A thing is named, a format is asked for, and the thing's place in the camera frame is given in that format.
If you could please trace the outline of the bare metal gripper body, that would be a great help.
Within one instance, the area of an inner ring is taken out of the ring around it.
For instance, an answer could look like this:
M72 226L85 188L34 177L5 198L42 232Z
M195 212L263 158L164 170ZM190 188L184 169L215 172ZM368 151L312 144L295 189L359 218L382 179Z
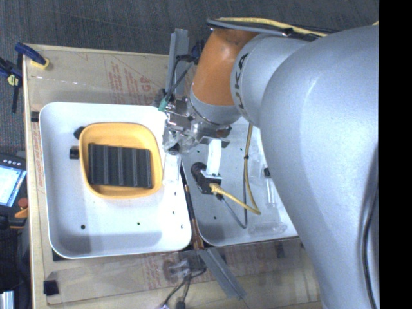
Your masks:
M208 145L212 140L222 140L228 145L227 136L232 125L232 107L207 104L195 96L162 102L167 115L163 135L163 148L177 147L181 154L192 151L199 144Z

